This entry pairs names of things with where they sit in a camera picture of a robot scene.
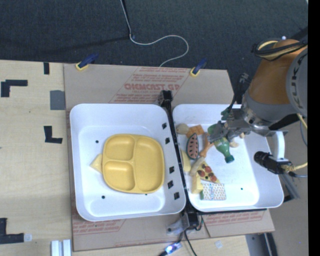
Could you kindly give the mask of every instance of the white tray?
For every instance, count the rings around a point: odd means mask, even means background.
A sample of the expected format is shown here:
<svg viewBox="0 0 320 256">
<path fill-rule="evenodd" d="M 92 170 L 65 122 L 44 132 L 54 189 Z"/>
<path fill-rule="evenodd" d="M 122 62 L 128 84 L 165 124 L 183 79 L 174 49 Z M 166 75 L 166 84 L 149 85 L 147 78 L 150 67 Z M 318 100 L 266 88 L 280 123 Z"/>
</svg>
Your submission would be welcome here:
<svg viewBox="0 0 320 256">
<path fill-rule="evenodd" d="M 176 214 L 186 204 L 167 113 L 153 104 L 79 104 L 70 112 L 76 208 L 88 221 Z M 136 134 L 157 140 L 163 149 L 163 186 L 154 193 L 132 194 L 111 189 L 90 167 L 115 134 Z"/>
<path fill-rule="evenodd" d="M 173 110 L 175 126 L 187 124 L 189 127 L 201 125 L 205 132 L 209 126 L 221 120 L 223 104 L 182 104 Z M 186 150 L 187 136 L 177 135 L 178 145 Z M 203 135 L 199 136 L 199 151 L 203 148 Z M 257 210 L 275 208 L 282 204 L 283 189 L 276 174 L 268 171 L 254 161 L 257 151 L 270 152 L 267 139 L 251 132 L 244 139 L 235 138 L 239 147 L 230 148 L 234 161 L 226 163 L 224 156 L 213 146 L 205 161 L 225 186 L 226 200 L 201 200 L 199 194 L 191 193 L 192 177 L 185 172 L 185 182 L 190 203 L 202 212 L 237 210 Z"/>
</svg>

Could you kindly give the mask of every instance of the blue clamp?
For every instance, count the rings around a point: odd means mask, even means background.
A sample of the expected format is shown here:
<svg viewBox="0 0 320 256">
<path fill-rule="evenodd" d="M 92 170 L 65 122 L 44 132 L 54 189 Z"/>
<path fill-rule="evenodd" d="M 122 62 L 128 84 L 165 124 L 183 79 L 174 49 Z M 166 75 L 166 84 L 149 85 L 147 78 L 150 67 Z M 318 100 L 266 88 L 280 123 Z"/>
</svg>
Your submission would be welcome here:
<svg viewBox="0 0 320 256">
<path fill-rule="evenodd" d="M 200 60 L 198 65 L 196 65 L 193 69 L 191 69 L 190 76 L 195 78 L 197 75 L 199 75 L 200 69 L 203 69 L 206 65 L 207 65 L 207 59 L 203 58 L 202 60 Z"/>
<path fill-rule="evenodd" d="M 81 62 L 79 62 L 75 65 L 76 69 L 79 71 L 86 69 L 88 67 L 88 64 L 94 63 L 96 61 L 96 59 L 98 58 L 98 56 L 99 56 L 98 53 L 90 54 L 84 60 L 82 60 Z"/>
</svg>

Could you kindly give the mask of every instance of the yellow divided plate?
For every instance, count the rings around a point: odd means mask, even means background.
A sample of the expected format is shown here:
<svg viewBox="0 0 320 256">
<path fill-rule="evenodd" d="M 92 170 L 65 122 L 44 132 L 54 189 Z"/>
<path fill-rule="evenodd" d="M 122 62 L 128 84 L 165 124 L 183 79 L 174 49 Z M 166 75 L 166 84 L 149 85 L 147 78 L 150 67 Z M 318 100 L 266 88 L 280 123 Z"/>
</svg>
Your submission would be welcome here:
<svg viewBox="0 0 320 256">
<path fill-rule="evenodd" d="M 153 138 L 116 134 L 103 148 L 102 174 L 114 190 L 148 194 L 165 180 L 165 159 L 161 145 Z"/>
</svg>

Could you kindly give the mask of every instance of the white cable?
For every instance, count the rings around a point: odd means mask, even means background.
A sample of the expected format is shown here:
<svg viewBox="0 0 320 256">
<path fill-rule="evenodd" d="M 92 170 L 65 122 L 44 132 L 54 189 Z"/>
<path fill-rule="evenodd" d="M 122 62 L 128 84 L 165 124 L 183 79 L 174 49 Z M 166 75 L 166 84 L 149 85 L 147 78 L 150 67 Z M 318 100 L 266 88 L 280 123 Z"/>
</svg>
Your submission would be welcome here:
<svg viewBox="0 0 320 256">
<path fill-rule="evenodd" d="M 170 35 L 166 35 L 166 36 L 163 36 L 161 38 L 159 38 L 158 40 L 156 41 L 153 41 L 153 42 L 148 42 L 148 43 L 141 43 L 141 42 L 136 42 L 133 38 L 132 38 L 132 35 L 131 35 L 131 27 L 130 27 L 130 24 L 129 24 L 129 20 L 128 20 L 128 17 L 127 17 L 127 14 L 126 14 L 126 10 L 125 10 L 125 7 L 124 7 L 124 4 L 123 4 L 123 1 L 120 0 L 121 2 L 121 6 L 122 6 L 122 10 L 123 10 L 123 13 L 124 13 L 124 17 L 125 17 L 125 21 L 126 21 L 126 24 L 128 26 L 128 29 L 129 29 L 129 37 L 130 37 L 130 40 L 137 44 L 137 45 L 140 45 L 140 46 L 150 46 L 150 45 L 153 45 L 153 44 L 156 44 L 157 42 L 165 39 L 165 38 L 179 38 L 181 40 L 183 40 L 186 44 L 186 51 L 184 52 L 184 54 L 178 56 L 178 57 L 174 57 L 174 58 L 170 58 L 166 61 L 164 61 L 159 67 L 162 67 L 165 63 L 167 62 L 170 62 L 170 61 L 173 61 L 173 60 L 176 60 L 176 59 L 179 59 L 179 58 L 182 58 L 183 56 L 185 56 L 188 51 L 189 51 L 189 44 L 188 42 L 182 37 L 182 36 L 179 36 L 179 35 L 176 35 L 176 34 L 170 34 Z"/>
</svg>

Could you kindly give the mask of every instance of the cardboard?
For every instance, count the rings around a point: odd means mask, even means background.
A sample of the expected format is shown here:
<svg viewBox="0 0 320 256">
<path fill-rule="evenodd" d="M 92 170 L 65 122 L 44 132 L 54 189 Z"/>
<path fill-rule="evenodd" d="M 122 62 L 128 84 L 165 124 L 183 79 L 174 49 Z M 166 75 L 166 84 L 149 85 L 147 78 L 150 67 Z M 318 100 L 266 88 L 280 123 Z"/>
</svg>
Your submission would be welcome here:
<svg viewBox="0 0 320 256">
<path fill-rule="evenodd" d="M 74 175 L 69 114 L 81 103 L 157 103 L 161 90 L 171 90 L 172 107 L 180 104 L 229 104 L 233 90 L 226 70 L 201 70 L 190 76 L 188 68 L 89 65 L 78 71 L 64 64 L 67 143 L 72 205 L 73 250 L 92 250 L 132 245 L 174 242 L 167 226 L 179 214 L 90 222 L 75 206 Z M 206 228 L 192 232 L 189 239 L 206 239 L 270 232 L 274 226 L 269 210 L 228 212 L 203 216 Z"/>
</svg>

